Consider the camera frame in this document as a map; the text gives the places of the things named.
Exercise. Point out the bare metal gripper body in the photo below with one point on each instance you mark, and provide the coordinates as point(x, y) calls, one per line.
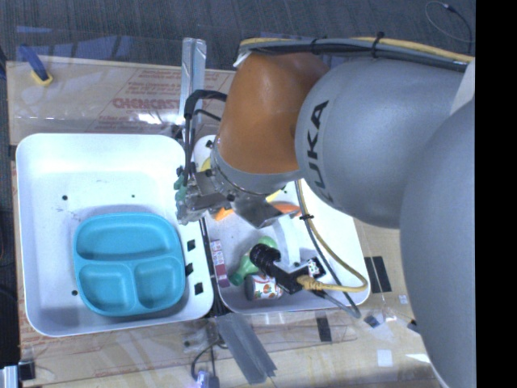
point(210, 202)

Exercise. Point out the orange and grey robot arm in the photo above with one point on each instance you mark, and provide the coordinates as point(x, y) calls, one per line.
point(363, 136)

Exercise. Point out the orange carrot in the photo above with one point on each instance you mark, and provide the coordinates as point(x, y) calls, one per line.
point(224, 214)

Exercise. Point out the yellow banana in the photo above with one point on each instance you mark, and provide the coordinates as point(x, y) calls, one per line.
point(206, 165)

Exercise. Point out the white plastic tray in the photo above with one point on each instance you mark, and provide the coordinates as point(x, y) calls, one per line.
point(48, 176)
point(242, 233)

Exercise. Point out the pink and white carton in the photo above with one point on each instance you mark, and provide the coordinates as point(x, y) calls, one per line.
point(220, 265)

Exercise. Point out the green toy broccoli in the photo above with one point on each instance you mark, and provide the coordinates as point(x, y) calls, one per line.
point(246, 267)

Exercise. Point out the blue divided plate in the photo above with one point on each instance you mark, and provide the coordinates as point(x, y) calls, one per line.
point(121, 237)

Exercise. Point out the small white printed can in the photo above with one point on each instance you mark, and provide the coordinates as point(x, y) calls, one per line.
point(264, 290)

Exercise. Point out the brown cardboard board red print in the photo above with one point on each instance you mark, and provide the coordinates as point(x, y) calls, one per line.
point(101, 91)

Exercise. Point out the black cylinder on white bracket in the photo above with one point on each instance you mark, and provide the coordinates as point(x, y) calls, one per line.
point(264, 257)

